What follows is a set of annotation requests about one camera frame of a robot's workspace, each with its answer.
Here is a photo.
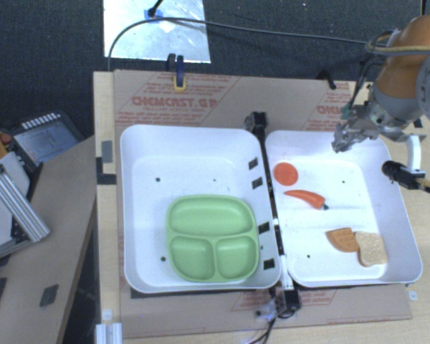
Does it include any white plastic tray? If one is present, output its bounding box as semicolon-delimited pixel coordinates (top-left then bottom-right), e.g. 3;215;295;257
119;123;283;295
264;130;424;289

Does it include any black cylinder on white bracket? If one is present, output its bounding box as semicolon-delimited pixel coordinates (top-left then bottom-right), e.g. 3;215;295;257
381;134;428;190

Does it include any green divided plate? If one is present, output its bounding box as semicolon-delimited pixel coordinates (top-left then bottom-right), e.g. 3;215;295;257
165;193;260;284

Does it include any orange waffle biscuit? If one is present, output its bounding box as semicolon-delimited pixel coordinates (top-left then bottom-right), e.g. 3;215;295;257
325;227;361;254

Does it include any tan bread slice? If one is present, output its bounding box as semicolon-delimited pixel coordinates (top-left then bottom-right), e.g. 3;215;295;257
354;230;388;268

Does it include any orange round disc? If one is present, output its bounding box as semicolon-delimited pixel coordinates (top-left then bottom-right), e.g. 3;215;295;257
272;161;300;187

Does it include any brown cardboard board red print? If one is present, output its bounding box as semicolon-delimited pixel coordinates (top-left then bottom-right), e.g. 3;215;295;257
113;69;414;340

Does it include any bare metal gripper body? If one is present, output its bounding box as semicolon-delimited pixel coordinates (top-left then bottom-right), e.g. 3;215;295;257
343;102;408;140

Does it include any orange chili pepper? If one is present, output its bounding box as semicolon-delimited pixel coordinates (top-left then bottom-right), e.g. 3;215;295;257
283;189;330;212

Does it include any thin black and white rod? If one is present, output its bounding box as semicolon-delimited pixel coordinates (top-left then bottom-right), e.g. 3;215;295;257
253;122;295;300

